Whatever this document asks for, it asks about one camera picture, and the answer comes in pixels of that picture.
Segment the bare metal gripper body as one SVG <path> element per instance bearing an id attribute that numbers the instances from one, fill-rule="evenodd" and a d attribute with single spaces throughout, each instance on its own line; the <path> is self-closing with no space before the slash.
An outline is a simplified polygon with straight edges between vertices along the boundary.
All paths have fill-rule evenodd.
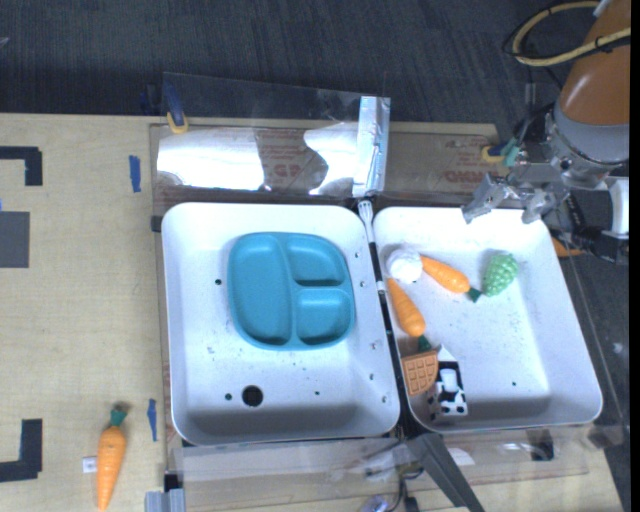
<path id="1" fill-rule="evenodd" d="M 535 160 L 519 155 L 506 157 L 508 169 L 503 197 L 524 201 L 536 191 L 550 191 L 560 196 L 573 189 L 597 189 L 609 175 L 609 167 L 578 157 L 552 157 Z"/>

